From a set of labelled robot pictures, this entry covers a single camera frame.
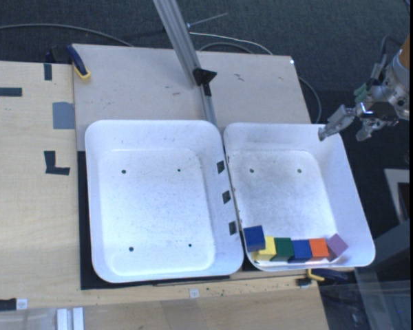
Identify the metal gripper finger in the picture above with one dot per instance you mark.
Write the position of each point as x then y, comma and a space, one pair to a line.
337, 120
367, 131

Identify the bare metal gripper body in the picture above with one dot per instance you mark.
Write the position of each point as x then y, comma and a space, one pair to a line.
387, 107

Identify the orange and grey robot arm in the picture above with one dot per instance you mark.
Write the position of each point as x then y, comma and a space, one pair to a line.
405, 58

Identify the white plastic tray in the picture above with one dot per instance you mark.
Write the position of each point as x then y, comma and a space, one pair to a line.
289, 191
158, 201

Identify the purple cube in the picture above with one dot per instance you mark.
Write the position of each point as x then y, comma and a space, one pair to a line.
337, 244

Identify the orange cube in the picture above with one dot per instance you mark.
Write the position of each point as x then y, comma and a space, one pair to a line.
318, 247

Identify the blue cube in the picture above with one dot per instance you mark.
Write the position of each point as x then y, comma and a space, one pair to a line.
254, 237
301, 249

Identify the green cube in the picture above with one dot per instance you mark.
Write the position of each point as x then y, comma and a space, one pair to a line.
283, 247

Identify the yellow cube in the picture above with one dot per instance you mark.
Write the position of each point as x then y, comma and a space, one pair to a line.
269, 247

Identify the pale wood board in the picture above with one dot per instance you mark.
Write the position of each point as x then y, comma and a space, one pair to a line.
141, 81

